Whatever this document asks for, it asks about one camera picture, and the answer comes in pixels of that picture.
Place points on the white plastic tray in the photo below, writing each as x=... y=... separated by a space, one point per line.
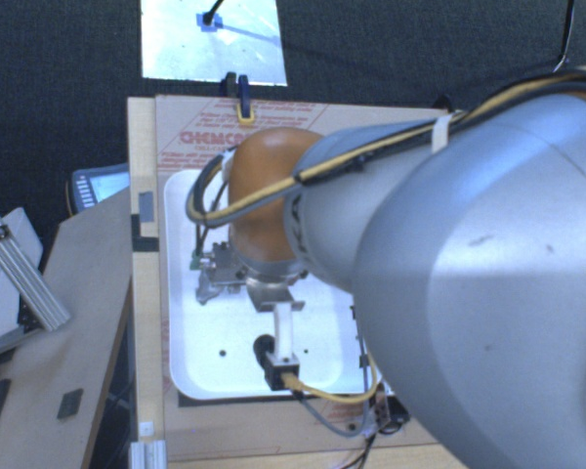
x=224 y=330

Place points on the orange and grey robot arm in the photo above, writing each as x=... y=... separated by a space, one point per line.
x=469 y=262

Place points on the dull grey metal gripper finger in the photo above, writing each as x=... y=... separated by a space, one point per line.
x=208 y=290

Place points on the brown cardboard board red print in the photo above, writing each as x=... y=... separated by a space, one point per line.
x=195 y=120

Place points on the black cylinder on white bracket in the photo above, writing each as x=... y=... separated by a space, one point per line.
x=283 y=330

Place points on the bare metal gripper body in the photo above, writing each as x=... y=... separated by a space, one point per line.
x=227 y=268

